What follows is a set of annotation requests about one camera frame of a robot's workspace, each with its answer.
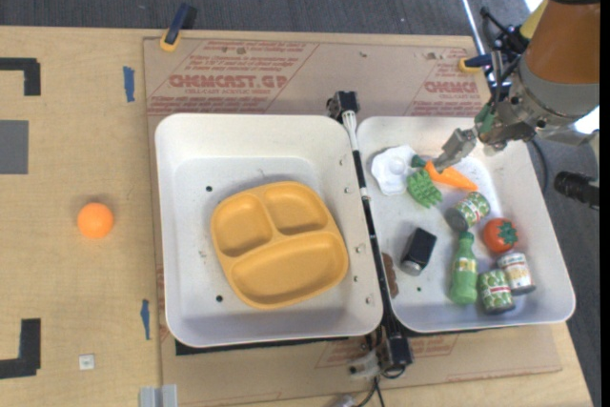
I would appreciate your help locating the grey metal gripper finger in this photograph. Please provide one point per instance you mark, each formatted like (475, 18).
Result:
(457, 147)

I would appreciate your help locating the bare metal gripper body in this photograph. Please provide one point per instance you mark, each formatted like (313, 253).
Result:
(512, 126)

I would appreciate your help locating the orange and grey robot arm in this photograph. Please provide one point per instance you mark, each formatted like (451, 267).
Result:
(564, 38)

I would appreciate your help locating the orange carrot with green top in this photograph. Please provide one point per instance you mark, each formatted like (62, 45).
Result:
(453, 178)

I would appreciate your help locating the green lettuce leaf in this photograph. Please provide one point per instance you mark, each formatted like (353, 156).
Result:
(423, 188)

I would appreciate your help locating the green pea can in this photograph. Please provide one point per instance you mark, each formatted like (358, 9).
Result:
(495, 291)
(469, 210)

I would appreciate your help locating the white fried egg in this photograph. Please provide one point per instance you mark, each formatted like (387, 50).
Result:
(388, 169)

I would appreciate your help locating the white plastic tray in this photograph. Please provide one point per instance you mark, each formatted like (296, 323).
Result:
(190, 229)
(534, 214)

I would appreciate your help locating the orange tomato with green top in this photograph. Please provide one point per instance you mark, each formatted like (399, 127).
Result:
(498, 236)

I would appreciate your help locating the thin black and white rod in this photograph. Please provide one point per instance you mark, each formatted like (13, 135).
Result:
(366, 200)

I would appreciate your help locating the black carton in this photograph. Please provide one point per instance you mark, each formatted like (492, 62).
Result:
(419, 248)

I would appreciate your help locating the green bottle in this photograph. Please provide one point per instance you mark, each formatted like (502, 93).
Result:
(463, 274)

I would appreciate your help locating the white and red can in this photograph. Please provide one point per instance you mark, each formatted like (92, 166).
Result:
(517, 272)

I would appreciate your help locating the brown biscuit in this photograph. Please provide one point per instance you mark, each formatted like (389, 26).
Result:
(391, 274)

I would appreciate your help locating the brown cardboard board red print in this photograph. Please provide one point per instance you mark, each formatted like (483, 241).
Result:
(295, 71)

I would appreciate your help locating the yellow divided plate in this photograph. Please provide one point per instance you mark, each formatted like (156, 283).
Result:
(281, 262)

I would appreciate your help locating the orange ball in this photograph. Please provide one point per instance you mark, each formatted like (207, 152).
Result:
(95, 220)

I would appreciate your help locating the small white square block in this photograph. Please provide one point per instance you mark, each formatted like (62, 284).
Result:
(86, 361)

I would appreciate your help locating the black cylinder on white bracket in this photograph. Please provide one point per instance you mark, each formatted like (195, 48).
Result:
(577, 188)

